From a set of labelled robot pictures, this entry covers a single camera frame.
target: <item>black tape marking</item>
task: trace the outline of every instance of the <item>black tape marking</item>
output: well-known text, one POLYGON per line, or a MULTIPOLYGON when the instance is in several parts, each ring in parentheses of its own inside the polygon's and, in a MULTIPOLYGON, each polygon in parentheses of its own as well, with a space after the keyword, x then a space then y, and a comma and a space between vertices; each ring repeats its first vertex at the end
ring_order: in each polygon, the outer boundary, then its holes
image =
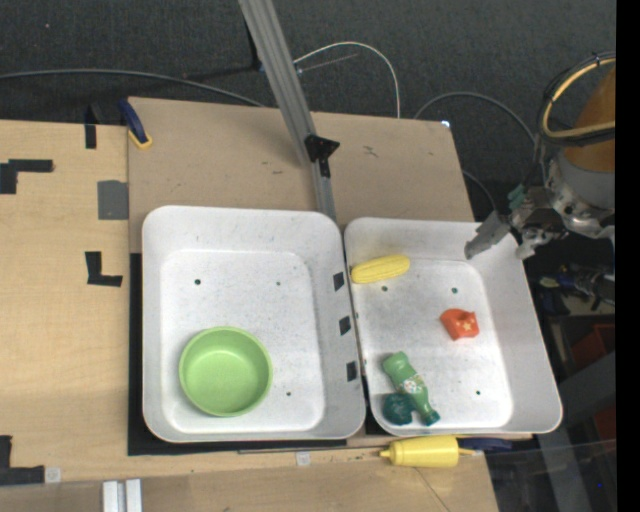
POLYGON ((53 172, 53 160, 9 160, 0 164, 0 194, 17 192, 18 171, 53 172))
POLYGON ((94 124, 84 125, 84 147, 87 149, 96 149, 98 147, 98 135, 94 124))
POLYGON ((344 272, 338 272, 333 276, 333 287, 335 291, 338 291, 344 286, 344 272))
POLYGON ((53 172, 53 160, 9 160, 16 172, 53 172))
POLYGON ((0 164, 0 194, 15 194, 18 173, 9 164, 0 164))
POLYGON ((9 469, 11 459, 11 436, 0 436, 0 470, 9 469))
POLYGON ((347 363, 347 382, 356 380, 358 378, 358 365, 355 361, 347 363))
POLYGON ((6 485, 41 484, 44 482, 44 466, 12 468, 11 436, 0 436, 0 487, 6 485))
POLYGON ((87 270, 89 278, 87 284, 98 286, 122 286, 122 276, 103 276, 102 275, 102 253, 101 252, 85 252, 87 259, 87 270))
POLYGON ((344 336, 351 330, 351 317, 345 316, 340 320, 340 336, 344 336))

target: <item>yellow squeeze bottle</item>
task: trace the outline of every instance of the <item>yellow squeeze bottle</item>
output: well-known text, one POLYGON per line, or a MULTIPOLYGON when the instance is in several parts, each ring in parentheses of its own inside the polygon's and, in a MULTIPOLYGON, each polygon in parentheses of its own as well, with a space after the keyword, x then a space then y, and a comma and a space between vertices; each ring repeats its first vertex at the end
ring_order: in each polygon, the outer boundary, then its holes
POLYGON ((452 468, 458 464, 460 453, 473 450, 458 447, 455 436, 425 436, 393 441, 389 449, 380 452, 394 466, 417 468, 452 468))

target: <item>toy bottle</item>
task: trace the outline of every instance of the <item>toy bottle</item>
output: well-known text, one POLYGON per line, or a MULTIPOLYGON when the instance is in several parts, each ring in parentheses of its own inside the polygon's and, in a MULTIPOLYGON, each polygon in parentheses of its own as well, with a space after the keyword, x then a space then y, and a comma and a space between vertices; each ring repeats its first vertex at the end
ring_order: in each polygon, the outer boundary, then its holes
POLYGON ((404 352, 397 352, 382 363, 384 372, 401 393, 411 397, 411 401, 425 425, 433 425, 440 415, 429 404, 429 391, 422 377, 413 369, 404 352))

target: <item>green bowl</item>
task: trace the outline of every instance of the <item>green bowl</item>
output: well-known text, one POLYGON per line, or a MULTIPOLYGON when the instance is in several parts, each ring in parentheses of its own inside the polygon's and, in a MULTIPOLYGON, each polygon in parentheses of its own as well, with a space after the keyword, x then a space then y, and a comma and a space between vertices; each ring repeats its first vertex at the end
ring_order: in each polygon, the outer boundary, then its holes
POLYGON ((182 351, 180 385, 189 400, 213 416, 240 416, 269 393, 271 357, 258 339, 235 327, 194 336, 182 351))

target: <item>cable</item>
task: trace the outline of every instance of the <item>cable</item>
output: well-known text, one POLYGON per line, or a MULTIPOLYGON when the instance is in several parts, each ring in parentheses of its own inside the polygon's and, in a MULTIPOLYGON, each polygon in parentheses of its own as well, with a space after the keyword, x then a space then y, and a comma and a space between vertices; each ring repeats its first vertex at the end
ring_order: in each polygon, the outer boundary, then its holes
POLYGON ((162 80, 165 82, 172 82, 179 85, 186 85, 194 87, 196 89, 204 89, 205 91, 215 92, 222 96, 233 98, 247 105, 253 105, 255 107, 264 107, 262 103, 259 103, 251 98, 246 98, 240 94, 234 92, 225 91, 212 87, 210 85, 201 84, 198 82, 192 82, 191 80, 182 80, 180 78, 173 78, 171 76, 158 75, 156 73, 145 73, 141 71, 127 71, 121 69, 93 69, 93 68, 79 68, 79 69, 47 69, 42 71, 19 71, 17 73, 7 73, 0 75, 0 80, 10 80, 14 78, 28 78, 37 76, 52 76, 52 75, 118 75, 118 76, 134 76, 138 78, 148 78, 152 80, 162 80))
POLYGON ((485 187, 484 184, 478 178, 476 178, 473 174, 464 170, 462 171, 462 174, 465 177, 469 178, 473 183, 475 183, 478 186, 480 190, 482 190, 482 192, 484 192, 484 195, 487 196, 487 199, 489 199, 489 202, 491 203, 491 208, 493 208, 492 211, 498 211, 496 202, 494 201, 493 196, 491 195, 491 192, 489 192, 489 189, 485 187))
POLYGON ((339 43, 333 43, 333 44, 330 44, 330 45, 327 45, 327 46, 323 46, 322 48, 318 48, 317 50, 309 52, 306 55, 303 55, 302 57, 298 57, 297 59, 295 59, 293 61, 293 64, 294 65, 299 64, 300 62, 302 62, 304 60, 307 60, 307 59, 313 57, 314 55, 318 55, 319 53, 325 52, 325 51, 330 50, 332 48, 337 48, 339 46, 358 46, 360 48, 365 48, 365 49, 370 50, 373 53, 375 53, 378 57, 380 57, 385 62, 385 64, 389 68, 389 71, 391 71, 391 76, 393 77, 393 85, 394 85, 395 97, 396 97, 396 112, 397 112, 398 119, 400 119, 400 115, 401 115, 401 111, 400 111, 400 86, 398 85, 398 77, 396 76, 396 72, 393 69, 393 66, 391 65, 391 62, 389 62, 389 59, 387 59, 380 51, 376 50, 373 46, 369 46, 368 44, 364 44, 364 43, 358 43, 356 41, 341 41, 339 43))
POLYGON ((302 73, 306 73, 307 71, 311 71, 313 69, 319 69, 319 68, 323 68, 325 66, 329 66, 331 64, 337 64, 338 62, 342 62, 344 60, 353 59, 354 57, 357 57, 358 55, 359 54, 357 54, 357 53, 350 53, 349 55, 345 55, 344 57, 339 57, 337 59, 327 60, 325 62, 321 62, 320 64, 314 64, 313 66, 309 66, 307 68, 298 68, 298 67, 296 67, 296 71, 298 72, 299 75, 301 75, 302 73))
POLYGON ((441 94, 440 96, 436 96, 432 100, 430 100, 427 103, 425 103, 420 108, 420 110, 418 110, 418 113, 415 116, 413 116, 413 118, 414 119, 418 119, 420 117, 420 115, 422 115, 422 113, 425 110, 427 110, 434 103, 437 103, 438 101, 442 101, 442 100, 444 100, 446 98, 453 98, 453 97, 457 97, 457 96, 463 96, 463 97, 469 97, 469 98, 477 98, 477 99, 480 99, 480 100, 488 101, 492 105, 495 105, 496 107, 504 110, 507 114, 509 114, 520 125, 520 127, 525 131, 525 133, 527 134, 527 136, 531 140, 531 143, 535 145, 536 139, 533 136, 533 133, 531 132, 531 130, 529 130, 527 125, 524 124, 524 121, 522 119, 520 119, 520 117, 513 110, 511 110, 509 107, 507 107, 503 103, 500 103, 498 100, 494 100, 493 98, 491 98, 489 96, 485 96, 484 94, 480 94, 480 93, 477 93, 477 92, 455 91, 455 92, 448 92, 448 93, 445 93, 445 94, 441 94))

